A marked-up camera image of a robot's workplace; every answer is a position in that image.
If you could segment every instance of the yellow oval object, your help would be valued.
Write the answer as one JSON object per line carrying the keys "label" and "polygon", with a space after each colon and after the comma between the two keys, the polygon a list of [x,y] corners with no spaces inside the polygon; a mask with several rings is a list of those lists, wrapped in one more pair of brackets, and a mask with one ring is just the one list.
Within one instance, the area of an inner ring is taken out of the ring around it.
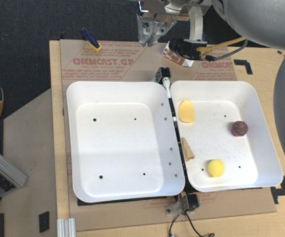
{"label": "yellow oval object", "polygon": [[178,108],[178,118],[185,123],[193,123],[195,121],[195,111],[193,104],[184,100]]}
{"label": "yellow oval object", "polygon": [[208,172],[213,177],[221,176],[224,171],[225,171],[225,165],[220,159],[211,160],[210,163],[208,164]]}

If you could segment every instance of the dark floor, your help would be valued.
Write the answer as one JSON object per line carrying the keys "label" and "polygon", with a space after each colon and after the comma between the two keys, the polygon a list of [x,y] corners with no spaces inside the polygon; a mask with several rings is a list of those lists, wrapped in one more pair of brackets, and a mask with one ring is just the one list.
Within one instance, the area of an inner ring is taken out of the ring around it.
{"label": "dark floor", "polygon": [[[98,40],[137,41],[137,9],[128,0],[0,0],[1,118],[50,88],[50,40],[62,32],[66,39],[81,39],[85,27]],[[238,37],[213,8],[204,17],[204,33],[210,44]],[[178,22],[160,42],[188,35],[189,23]]]}

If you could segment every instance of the wooden table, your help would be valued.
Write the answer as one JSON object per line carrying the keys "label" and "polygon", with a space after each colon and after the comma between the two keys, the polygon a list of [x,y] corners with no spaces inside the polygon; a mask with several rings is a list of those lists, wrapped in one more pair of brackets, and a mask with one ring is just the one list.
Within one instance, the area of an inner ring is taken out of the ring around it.
{"label": "wooden table", "polygon": [[[58,219],[68,219],[70,218],[70,214],[64,120],[62,116],[63,99],[60,42],[56,40],[50,41],[49,47],[54,128],[57,217]],[[252,67],[253,74],[248,75],[244,66],[235,66],[236,76],[238,80],[250,83],[257,91],[261,107],[263,109],[263,113],[285,176],[285,155],[276,131],[273,112],[274,83],[278,69],[284,59],[284,55],[285,52],[280,54],[278,53],[277,49],[272,48],[245,48],[239,53],[233,55],[232,59],[247,60]],[[195,227],[199,233],[204,234],[214,232],[215,236],[217,237],[285,236],[285,196],[279,197],[279,204],[277,205],[276,213],[197,220],[193,223],[195,224]],[[166,237],[168,236],[168,228],[169,224],[154,224],[147,226],[78,232],[77,234],[78,237]],[[189,222],[175,223],[173,232],[179,237],[196,236]]]}

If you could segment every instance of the yellow cable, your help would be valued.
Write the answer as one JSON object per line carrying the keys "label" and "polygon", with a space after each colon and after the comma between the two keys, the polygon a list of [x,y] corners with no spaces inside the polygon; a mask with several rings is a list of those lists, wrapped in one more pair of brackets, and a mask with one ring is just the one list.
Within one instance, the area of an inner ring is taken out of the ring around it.
{"label": "yellow cable", "polygon": [[196,49],[196,51],[201,52],[201,56],[204,56],[204,55],[207,55],[208,53],[214,51],[217,48],[220,48],[220,47],[223,47],[223,46],[229,46],[229,45],[241,42],[243,40],[245,40],[245,38],[244,37],[240,37],[238,39],[233,39],[233,40],[226,41],[226,42],[223,42],[223,43],[220,43],[220,44],[217,44],[217,45],[213,45],[213,46],[198,47]]}

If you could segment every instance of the white plastic tray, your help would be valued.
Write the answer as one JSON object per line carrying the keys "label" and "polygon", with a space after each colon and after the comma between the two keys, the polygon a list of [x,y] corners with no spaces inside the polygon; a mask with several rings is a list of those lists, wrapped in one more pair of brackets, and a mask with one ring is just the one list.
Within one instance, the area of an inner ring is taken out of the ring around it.
{"label": "white plastic tray", "polygon": [[165,89],[78,81],[67,90],[73,188],[85,202],[174,196],[184,172]]}
{"label": "white plastic tray", "polygon": [[[283,173],[254,88],[242,81],[177,81],[171,95],[176,116],[183,100],[194,105],[195,122],[178,120],[195,158],[186,162],[191,185],[201,192],[275,186]],[[242,120],[248,133],[235,137],[231,125]],[[221,159],[225,171],[211,177],[207,165]]]}

